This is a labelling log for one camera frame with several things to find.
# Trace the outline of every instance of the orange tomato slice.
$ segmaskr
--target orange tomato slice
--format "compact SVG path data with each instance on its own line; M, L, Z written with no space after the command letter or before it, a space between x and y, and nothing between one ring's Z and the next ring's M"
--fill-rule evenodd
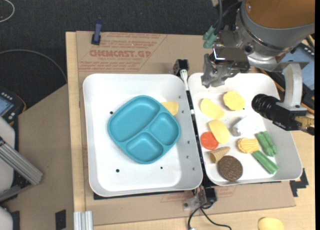
M200 137L201 145L208 150L214 150L218 147L219 142L211 131L204 132Z

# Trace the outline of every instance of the blue plate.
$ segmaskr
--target blue plate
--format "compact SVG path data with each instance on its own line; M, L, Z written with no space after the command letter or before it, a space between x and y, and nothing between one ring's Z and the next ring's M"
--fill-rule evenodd
M150 96L136 96L109 119L112 140L133 160L151 164L168 152L180 137L175 117Z

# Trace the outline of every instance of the chocolate cookie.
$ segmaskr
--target chocolate cookie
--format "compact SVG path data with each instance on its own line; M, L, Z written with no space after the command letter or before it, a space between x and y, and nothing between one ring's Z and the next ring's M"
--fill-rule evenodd
M243 173L241 162L231 155L223 156L218 161L217 168L220 175L229 181L236 181Z

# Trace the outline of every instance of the yellow object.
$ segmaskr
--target yellow object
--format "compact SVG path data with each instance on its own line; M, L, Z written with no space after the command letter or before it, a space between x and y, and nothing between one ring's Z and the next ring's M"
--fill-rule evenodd
M242 110L245 107L244 98L236 91L228 91L223 95L223 102L230 110Z
M230 132L222 121L212 120L208 124L210 130L212 131L212 134L214 135L216 141L219 142L219 144L228 142L230 138Z
M217 148L209 153L210 162L216 164L219 160L230 151L229 146Z
M243 153L252 154L259 150L259 142L256 138L240 138L237 143L238 148Z
M175 101L162 102L163 105L173 116L178 113L179 105Z
M275 217L263 217L258 221L259 230L284 230L284 224Z
M201 112L214 120L219 120L225 115L225 112L217 104L213 103L210 99L204 98L200 103Z

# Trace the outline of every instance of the black camera lens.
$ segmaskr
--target black camera lens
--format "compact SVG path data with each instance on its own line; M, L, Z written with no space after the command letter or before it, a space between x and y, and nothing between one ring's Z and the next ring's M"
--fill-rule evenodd
M251 106L253 110L260 114L262 117L273 121L273 114L275 114L277 111L277 102L280 102L280 100L275 98L274 96L258 94L252 99Z

